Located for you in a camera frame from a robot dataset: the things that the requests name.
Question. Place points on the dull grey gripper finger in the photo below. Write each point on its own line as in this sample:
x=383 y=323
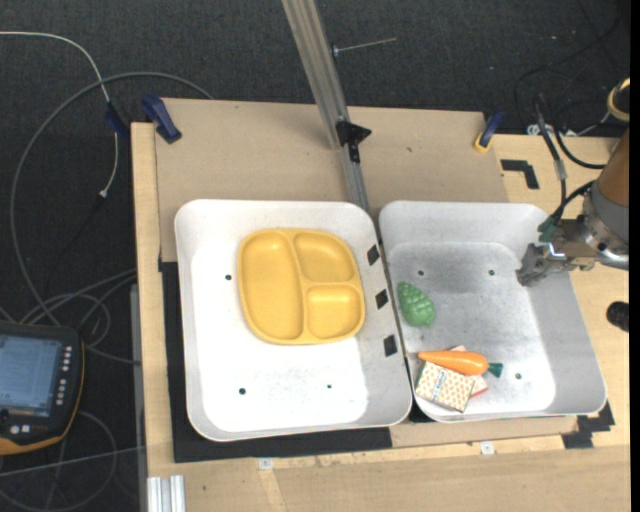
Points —
x=536 y=254
x=527 y=275

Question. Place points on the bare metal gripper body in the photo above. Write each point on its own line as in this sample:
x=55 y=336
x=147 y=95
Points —
x=575 y=245

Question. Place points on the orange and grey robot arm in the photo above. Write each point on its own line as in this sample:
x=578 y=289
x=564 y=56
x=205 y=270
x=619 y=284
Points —
x=616 y=180

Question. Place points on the white plastic tray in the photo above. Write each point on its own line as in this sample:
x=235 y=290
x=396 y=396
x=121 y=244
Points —
x=280 y=380
x=480 y=310

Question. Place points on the orange carrot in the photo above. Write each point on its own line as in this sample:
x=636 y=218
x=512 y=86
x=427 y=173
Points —
x=457 y=362

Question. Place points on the green grapes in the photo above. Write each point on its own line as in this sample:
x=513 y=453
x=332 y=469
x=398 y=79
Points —
x=416 y=306

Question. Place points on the white carton with orange dots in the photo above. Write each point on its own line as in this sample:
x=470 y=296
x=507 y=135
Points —
x=442 y=389

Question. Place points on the yellow divided plate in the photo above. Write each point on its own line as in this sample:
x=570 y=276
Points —
x=272 y=285

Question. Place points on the brown cardboard board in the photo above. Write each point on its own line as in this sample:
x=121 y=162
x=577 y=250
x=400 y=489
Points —
x=260 y=160

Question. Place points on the black cylinder on white bracket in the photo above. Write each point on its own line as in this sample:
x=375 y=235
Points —
x=619 y=315

